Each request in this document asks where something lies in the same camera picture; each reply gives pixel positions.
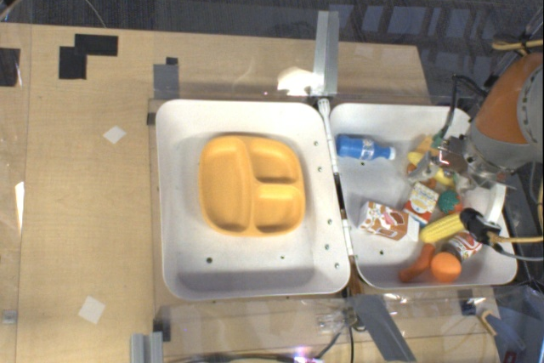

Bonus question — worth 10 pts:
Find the white and brown carton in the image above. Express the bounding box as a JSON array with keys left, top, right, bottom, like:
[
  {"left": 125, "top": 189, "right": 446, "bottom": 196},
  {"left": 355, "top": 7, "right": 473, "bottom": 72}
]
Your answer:
[{"left": 358, "top": 200, "right": 421, "bottom": 242}]

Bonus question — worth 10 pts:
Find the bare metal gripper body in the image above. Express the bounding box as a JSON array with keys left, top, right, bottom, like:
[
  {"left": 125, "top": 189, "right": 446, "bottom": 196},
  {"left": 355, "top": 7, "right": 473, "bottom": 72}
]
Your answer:
[{"left": 440, "top": 134, "right": 516, "bottom": 190}]

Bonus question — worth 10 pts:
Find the white plastic tray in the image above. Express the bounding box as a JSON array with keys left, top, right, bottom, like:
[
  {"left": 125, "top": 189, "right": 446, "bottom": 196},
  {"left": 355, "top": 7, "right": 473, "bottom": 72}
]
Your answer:
[
  {"left": 329, "top": 102, "right": 519, "bottom": 291},
  {"left": 155, "top": 99, "right": 352, "bottom": 302}
]

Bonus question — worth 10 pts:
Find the yellow banana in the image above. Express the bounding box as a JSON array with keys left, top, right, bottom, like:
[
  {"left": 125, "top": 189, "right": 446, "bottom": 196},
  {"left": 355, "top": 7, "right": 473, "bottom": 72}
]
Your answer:
[{"left": 406, "top": 150, "right": 456, "bottom": 189}]

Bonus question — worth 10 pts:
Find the blue plastic bottle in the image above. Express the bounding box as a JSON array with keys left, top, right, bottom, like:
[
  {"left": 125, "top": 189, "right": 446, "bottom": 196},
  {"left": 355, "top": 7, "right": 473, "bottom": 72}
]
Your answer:
[{"left": 335, "top": 133, "right": 398, "bottom": 162}]

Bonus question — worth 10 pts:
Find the yellow corn cob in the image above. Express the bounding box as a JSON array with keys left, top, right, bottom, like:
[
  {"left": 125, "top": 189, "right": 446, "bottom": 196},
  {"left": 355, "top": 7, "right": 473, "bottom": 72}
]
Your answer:
[{"left": 418, "top": 212, "right": 468, "bottom": 245}]

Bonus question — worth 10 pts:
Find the white red and yellow carton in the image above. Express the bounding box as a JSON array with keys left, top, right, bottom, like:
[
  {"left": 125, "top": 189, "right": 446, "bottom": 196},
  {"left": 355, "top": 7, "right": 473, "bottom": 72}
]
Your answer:
[{"left": 402, "top": 181, "right": 440, "bottom": 226}]

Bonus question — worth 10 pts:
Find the red labelled jar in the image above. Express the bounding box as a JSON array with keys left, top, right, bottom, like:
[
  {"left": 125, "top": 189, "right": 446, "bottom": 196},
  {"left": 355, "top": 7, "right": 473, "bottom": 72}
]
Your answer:
[{"left": 441, "top": 230, "right": 484, "bottom": 263}]

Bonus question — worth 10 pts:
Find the green and red toy strawberry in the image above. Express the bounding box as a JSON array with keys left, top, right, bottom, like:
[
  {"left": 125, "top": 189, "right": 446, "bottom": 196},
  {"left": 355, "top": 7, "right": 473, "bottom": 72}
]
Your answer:
[{"left": 437, "top": 188, "right": 465, "bottom": 215}]

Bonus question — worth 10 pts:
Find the orange toy fruit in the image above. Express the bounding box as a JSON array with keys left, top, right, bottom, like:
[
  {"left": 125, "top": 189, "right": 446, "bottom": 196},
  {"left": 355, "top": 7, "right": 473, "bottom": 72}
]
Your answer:
[{"left": 429, "top": 251, "right": 463, "bottom": 285}]

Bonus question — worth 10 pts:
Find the yellow and green toy vegetable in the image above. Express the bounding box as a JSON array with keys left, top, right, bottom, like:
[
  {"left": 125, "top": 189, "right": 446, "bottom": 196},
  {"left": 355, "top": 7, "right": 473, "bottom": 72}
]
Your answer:
[{"left": 416, "top": 133, "right": 439, "bottom": 155}]

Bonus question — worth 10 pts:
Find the orange toy sausage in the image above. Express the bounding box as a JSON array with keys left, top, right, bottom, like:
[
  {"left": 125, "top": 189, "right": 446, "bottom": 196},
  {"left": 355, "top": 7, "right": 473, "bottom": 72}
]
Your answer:
[{"left": 398, "top": 242, "right": 437, "bottom": 284}]

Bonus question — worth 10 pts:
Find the black cylinder on white bracket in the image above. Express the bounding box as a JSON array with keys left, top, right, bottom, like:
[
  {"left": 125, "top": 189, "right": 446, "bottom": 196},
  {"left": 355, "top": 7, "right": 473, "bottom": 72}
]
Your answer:
[{"left": 458, "top": 181, "right": 509, "bottom": 247}]

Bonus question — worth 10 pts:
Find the orange divided plate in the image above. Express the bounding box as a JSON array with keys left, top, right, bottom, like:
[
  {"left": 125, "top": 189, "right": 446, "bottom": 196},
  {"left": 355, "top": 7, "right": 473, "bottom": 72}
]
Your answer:
[{"left": 197, "top": 133, "right": 308, "bottom": 238}]

